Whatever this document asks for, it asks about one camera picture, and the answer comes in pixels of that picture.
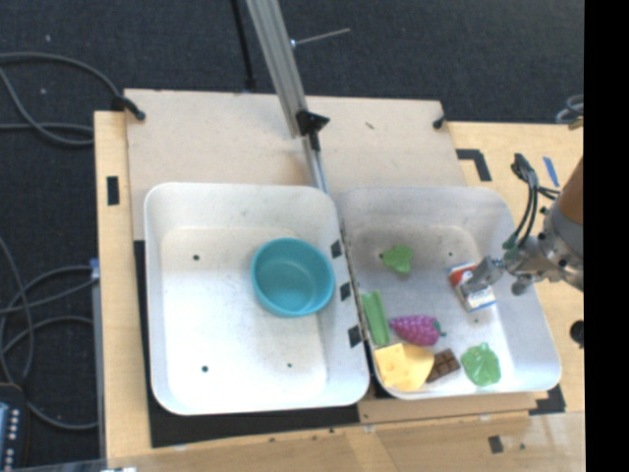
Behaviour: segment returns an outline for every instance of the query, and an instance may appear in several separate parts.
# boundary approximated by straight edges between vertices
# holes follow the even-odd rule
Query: black clamp
[[[321,144],[318,140],[318,132],[330,122],[327,117],[316,115],[308,110],[300,110],[297,113],[297,124],[302,136],[308,136],[311,141],[311,148],[317,152],[321,151]]]
[[[111,102],[111,109],[115,112],[129,110],[139,121],[143,121],[146,118],[146,114],[142,112],[135,103],[122,94],[116,94],[114,96]]]

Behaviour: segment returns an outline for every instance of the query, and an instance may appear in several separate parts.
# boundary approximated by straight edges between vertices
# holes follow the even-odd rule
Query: bowl
[[[334,293],[325,255],[298,238],[278,238],[257,249],[251,266],[258,302],[270,313],[296,318],[322,310]]]

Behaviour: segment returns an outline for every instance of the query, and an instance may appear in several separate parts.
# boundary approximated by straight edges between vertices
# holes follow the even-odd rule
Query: metal pole
[[[246,1],[290,134],[293,138],[301,137],[297,114],[304,110],[308,111],[308,105],[279,2],[278,0]],[[309,138],[304,138],[303,142],[314,184],[328,193],[320,153],[313,149]]]

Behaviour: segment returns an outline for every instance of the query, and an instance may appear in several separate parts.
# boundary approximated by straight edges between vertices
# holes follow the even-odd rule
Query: chocolate bar
[[[461,364],[459,364],[459,361],[456,359],[451,349],[437,353],[434,355],[434,365],[432,366],[426,383],[432,383],[459,369],[461,369]]]

